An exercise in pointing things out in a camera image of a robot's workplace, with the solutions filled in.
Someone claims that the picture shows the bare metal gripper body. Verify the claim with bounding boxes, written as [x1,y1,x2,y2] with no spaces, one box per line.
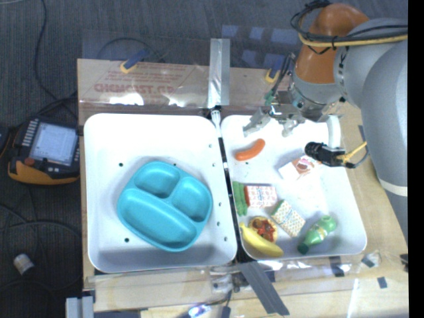
[270,89,307,125]

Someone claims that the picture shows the orange sausage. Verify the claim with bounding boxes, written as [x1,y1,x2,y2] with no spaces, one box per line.
[235,138,266,162]

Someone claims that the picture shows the white carton with brown print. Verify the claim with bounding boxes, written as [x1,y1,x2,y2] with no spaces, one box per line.
[278,155,319,182]

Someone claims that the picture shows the red and white patterned carton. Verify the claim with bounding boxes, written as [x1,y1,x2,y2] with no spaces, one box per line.
[244,184,278,209]

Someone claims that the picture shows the white plastic tray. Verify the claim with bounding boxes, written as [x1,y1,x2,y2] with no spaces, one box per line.
[82,112,239,274]
[219,114,368,262]

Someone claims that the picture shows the green bean pods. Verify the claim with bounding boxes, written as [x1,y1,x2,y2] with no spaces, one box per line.
[232,181,249,217]

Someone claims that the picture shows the yellow and white patterned carton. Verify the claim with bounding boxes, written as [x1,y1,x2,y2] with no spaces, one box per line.
[270,199,307,239]

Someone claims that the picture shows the pizza slice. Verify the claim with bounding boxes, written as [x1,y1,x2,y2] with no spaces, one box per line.
[247,215,279,244]

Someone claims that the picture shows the green plastic bottle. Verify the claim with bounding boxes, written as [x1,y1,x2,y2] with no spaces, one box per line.
[296,215,338,256]

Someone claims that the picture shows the yellow banana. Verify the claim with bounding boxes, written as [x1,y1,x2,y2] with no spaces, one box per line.
[239,222,285,258]

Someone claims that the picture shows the brown cardboard board red print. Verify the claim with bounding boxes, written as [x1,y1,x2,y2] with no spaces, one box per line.
[76,58,409,313]

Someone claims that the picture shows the blue divided plate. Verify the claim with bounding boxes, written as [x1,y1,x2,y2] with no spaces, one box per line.
[116,160,214,253]

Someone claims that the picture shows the small silver can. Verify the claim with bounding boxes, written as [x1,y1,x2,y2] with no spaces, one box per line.
[13,253,35,276]

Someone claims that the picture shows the black cylinder on white bracket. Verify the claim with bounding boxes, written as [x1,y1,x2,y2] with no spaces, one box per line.
[303,114,347,168]

